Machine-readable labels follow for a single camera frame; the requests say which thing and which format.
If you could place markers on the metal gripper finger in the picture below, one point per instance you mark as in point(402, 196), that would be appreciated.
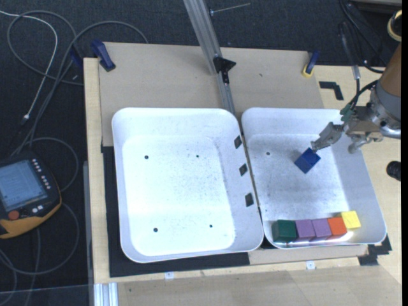
point(328, 135)
point(354, 144)

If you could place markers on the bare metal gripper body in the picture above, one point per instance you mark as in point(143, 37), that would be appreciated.
point(363, 124)

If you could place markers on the blue cube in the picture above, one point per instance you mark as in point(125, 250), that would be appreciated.
point(306, 163)

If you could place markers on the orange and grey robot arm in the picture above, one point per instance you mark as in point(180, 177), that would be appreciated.
point(391, 84)

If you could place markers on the white plastic tray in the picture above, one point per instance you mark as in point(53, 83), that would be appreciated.
point(296, 196)
point(178, 196)

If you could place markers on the yellow cube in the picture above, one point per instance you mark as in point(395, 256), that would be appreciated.
point(351, 220)

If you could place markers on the orange cube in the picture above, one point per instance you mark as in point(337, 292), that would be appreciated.
point(337, 226)

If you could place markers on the purple cube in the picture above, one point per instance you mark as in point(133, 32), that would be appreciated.
point(305, 229)
point(321, 227)

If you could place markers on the green cube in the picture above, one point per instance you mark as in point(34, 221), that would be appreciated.
point(284, 229)

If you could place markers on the brown cardboard board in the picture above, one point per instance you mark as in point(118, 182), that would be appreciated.
point(165, 81)

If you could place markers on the black cylinder on white bracket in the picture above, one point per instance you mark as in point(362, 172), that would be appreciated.
point(394, 170)

